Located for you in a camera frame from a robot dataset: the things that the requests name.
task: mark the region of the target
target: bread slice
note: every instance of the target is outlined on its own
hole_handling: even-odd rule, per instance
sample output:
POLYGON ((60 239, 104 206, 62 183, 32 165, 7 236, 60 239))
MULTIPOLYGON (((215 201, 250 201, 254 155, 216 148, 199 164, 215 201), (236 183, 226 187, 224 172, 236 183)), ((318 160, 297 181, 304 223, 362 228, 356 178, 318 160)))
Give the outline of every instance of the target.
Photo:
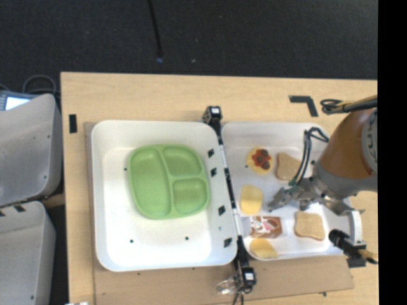
POLYGON ((278 257, 278 253, 272 245, 264 238, 255 238, 250 243, 250 251, 262 259, 270 259, 278 257))
POLYGON ((310 237, 322 241, 325 238, 322 217, 317 213, 296 212, 294 232, 299 237, 310 237))
POLYGON ((277 154, 277 169, 275 176, 280 180, 291 180, 300 168, 301 162, 285 152, 277 154))

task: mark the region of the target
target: black clamp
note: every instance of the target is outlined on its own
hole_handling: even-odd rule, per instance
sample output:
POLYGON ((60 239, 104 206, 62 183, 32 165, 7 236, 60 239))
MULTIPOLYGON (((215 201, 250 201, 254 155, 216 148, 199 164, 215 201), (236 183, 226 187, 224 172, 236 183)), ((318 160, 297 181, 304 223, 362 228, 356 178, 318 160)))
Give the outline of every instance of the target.
POLYGON ((240 286, 240 292, 248 294, 252 291, 253 286, 257 284, 256 273, 254 269, 250 267, 249 264, 249 255, 247 254, 246 249, 244 248, 242 236, 238 236, 237 239, 237 256, 233 261, 235 265, 236 272, 239 273, 238 286, 240 286))
POLYGON ((202 115, 204 123, 211 126, 219 139, 219 143, 223 144, 221 136, 221 120, 223 119, 222 110, 220 106, 208 106, 202 115))
POLYGON ((350 268, 366 267, 366 262, 378 264, 371 252, 366 250, 366 244, 353 245, 349 238, 348 234, 338 229, 329 233, 329 240, 334 246, 343 250, 343 253, 348 257, 347 261, 350 268))

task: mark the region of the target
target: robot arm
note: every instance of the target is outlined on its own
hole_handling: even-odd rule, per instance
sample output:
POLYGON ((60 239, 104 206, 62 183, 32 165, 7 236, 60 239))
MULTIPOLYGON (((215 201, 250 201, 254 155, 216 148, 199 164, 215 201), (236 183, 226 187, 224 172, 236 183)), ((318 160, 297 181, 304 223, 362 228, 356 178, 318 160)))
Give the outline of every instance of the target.
POLYGON ((312 138, 328 141, 311 128, 304 135, 303 162, 297 175, 290 181, 291 188, 282 188, 268 204, 269 211, 283 207, 290 200, 299 201, 306 210, 312 202, 326 205, 337 215, 353 211, 343 200, 359 191, 377 191, 377 97, 358 102, 324 100, 322 110, 327 114, 350 112, 338 125, 332 137, 314 164, 311 177, 304 179, 312 138))

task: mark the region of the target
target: green plate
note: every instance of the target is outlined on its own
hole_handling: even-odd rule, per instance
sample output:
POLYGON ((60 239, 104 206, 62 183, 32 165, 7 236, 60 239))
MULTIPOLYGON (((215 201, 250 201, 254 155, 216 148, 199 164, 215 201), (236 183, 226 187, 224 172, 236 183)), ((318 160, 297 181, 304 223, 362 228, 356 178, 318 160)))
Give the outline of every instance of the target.
POLYGON ((197 214, 210 198, 204 164, 192 148, 144 146, 128 159, 130 190, 139 211, 151 219, 197 214))

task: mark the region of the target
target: white tray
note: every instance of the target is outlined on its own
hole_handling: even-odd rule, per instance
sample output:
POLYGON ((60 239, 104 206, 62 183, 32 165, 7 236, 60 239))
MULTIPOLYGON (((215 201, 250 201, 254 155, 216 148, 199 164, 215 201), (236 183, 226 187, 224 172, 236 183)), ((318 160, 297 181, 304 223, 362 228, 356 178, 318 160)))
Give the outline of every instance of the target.
POLYGON ((105 268, 216 266, 235 258, 237 233, 219 144, 211 127, 198 122, 103 121, 89 137, 95 247, 105 268), (148 219, 138 212, 124 168, 134 149, 152 144, 184 144, 201 156, 211 194, 204 211, 163 220, 148 219), (214 155, 209 157, 211 149, 214 155), (211 177, 213 168, 217 174, 211 177), (220 207, 225 210, 221 215, 220 207))
MULTIPOLYGON (((267 204, 281 187, 287 187, 288 181, 279 180, 275 176, 277 154, 285 152, 301 160, 303 153, 303 134, 311 127, 319 127, 313 123, 253 123, 233 122, 223 126, 222 136, 226 159, 230 169, 233 192, 241 218, 242 229, 245 231, 244 244, 250 253, 252 238, 250 232, 250 218, 240 210, 240 193, 245 184, 252 184, 262 190, 264 194, 262 210, 257 215, 280 217, 283 233, 277 238, 268 239, 276 249, 279 257, 274 260, 293 259, 313 255, 333 255, 343 252, 333 246, 329 241, 330 230, 336 228, 349 232, 348 217, 336 216, 333 212, 320 204, 312 204, 307 212, 321 215, 326 237, 323 241, 312 238, 300 238, 294 233, 294 214, 299 210, 298 202, 291 201, 283 208, 273 212, 267 210, 267 204), (264 147, 274 159, 273 170, 266 175, 258 175, 251 168, 246 167, 247 153, 255 147, 264 147)), ((312 152, 310 161, 318 160, 326 144, 317 139, 312 139, 312 152)), ((312 174, 312 166, 308 166, 305 177, 312 174)))
POLYGON ((2 208, 0 303, 46 305, 50 301, 55 229, 42 203, 2 208))

